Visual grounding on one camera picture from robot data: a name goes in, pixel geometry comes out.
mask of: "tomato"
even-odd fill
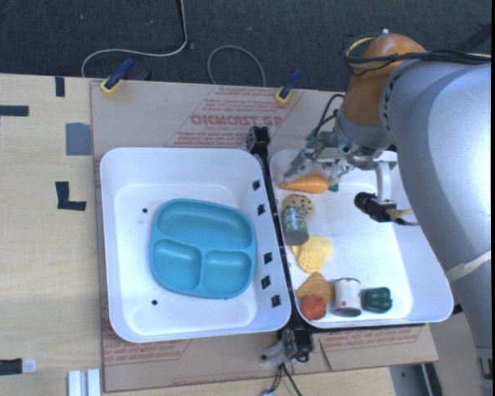
[[[308,295],[300,301],[300,312],[308,320],[319,320],[327,313],[327,305],[317,295]]]

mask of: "cardboard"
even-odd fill
[[[243,146],[250,128],[267,126],[270,156],[301,149],[331,92],[295,90],[286,106],[276,89],[150,82],[123,82],[107,96],[91,83],[92,143],[96,179],[97,237],[101,284],[102,348],[106,392],[273,377],[258,352],[277,341],[275,332],[135,344],[111,329],[107,312],[99,163],[117,147]],[[333,103],[331,110],[339,104]],[[294,375],[435,361],[427,325],[313,335],[309,361]]]

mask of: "black fabric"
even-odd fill
[[[183,0],[193,49],[169,59],[133,56],[153,81],[209,83],[206,62],[221,45],[255,55],[267,86],[296,68],[298,87],[344,91],[350,74],[337,56],[344,34],[388,28],[427,50],[491,53],[492,0]],[[0,73],[80,76],[96,50],[174,50],[183,33],[176,0],[0,0]],[[127,54],[101,55],[87,76],[106,78]],[[248,56],[213,58],[217,83],[260,85]]]

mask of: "black hole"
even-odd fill
[[[265,289],[267,286],[271,284],[270,277],[266,276],[261,280],[262,288]]]
[[[281,297],[279,295],[275,295],[271,298],[271,307],[275,308],[281,304]]]

